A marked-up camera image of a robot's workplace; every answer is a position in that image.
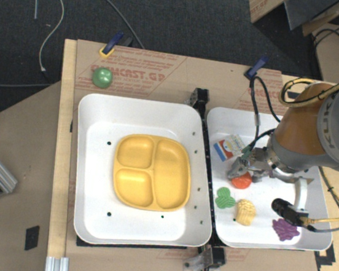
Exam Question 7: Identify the thin black rod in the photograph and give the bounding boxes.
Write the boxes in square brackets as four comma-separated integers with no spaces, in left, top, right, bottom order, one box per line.
[180,103,233,250]

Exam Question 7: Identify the green toy broccoli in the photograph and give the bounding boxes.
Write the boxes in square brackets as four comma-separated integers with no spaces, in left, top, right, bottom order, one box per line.
[213,185,239,211]

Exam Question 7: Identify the green toy apple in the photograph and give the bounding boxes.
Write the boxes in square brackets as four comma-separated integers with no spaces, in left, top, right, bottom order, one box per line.
[90,66,115,91]

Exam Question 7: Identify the yellow divided plate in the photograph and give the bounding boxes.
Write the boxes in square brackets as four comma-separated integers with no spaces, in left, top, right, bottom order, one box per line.
[107,130,198,216]

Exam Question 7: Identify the purple toy grapes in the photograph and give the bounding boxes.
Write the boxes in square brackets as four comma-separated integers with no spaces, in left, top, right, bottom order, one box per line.
[269,216,303,244]

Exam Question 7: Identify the orange toy fruit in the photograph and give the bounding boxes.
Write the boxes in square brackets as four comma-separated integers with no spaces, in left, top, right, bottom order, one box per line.
[230,170,254,191]

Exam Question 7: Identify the yellow toy corn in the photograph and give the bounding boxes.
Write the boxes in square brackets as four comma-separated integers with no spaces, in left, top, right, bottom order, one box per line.
[233,198,258,228]

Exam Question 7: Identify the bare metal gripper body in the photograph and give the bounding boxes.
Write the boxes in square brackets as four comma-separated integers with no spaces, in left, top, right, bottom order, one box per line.
[241,145,308,183]

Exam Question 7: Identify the brown cardboard board, red print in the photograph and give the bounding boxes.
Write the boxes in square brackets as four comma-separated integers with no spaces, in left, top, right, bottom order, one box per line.
[46,38,339,271]

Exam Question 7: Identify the black cylinder on white bracket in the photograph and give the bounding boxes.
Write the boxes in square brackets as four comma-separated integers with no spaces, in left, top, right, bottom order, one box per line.
[268,173,315,229]

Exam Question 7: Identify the white plastic tray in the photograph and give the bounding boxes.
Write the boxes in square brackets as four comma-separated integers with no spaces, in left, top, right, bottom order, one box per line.
[190,104,339,261]
[60,90,229,260]

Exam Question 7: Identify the white, red and blue carton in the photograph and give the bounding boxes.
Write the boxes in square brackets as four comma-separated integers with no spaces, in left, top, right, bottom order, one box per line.
[211,131,247,165]

